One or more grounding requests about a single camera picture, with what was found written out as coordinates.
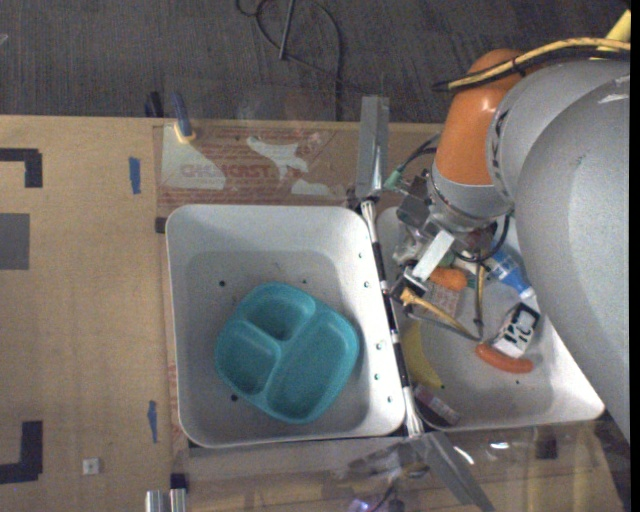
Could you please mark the brown square packet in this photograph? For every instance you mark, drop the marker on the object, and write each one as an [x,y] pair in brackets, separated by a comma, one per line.
[445,300]

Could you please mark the orange sausage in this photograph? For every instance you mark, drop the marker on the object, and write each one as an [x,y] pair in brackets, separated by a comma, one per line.
[505,361]

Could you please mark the black and white carton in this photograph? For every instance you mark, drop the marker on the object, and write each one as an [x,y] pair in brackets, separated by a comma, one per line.
[517,331]

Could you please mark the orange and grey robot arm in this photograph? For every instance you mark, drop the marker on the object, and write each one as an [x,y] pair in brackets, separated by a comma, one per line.
[565,200]

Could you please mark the thin black and white rod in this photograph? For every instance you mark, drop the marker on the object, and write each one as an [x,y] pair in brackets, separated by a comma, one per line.
[382,280]

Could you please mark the blue and white bottle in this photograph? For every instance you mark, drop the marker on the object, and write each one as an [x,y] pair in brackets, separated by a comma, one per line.
[510,272]

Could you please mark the dark red can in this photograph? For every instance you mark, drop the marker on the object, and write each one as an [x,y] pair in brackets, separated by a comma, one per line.
[437,405]

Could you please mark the orange carrot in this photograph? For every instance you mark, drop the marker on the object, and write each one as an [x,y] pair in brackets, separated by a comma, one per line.
[450,278]

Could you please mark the yellow banana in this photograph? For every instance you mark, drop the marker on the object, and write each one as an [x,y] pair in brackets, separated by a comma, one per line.
[419,357]

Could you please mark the teal divided plate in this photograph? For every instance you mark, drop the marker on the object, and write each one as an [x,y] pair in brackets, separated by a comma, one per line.
[295,360]

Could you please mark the white plastic tray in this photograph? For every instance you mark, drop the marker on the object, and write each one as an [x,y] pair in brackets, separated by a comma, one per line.
[500,395]
[210,235]

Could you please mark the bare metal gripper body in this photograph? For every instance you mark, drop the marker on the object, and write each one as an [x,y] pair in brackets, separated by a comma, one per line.
[416,202]

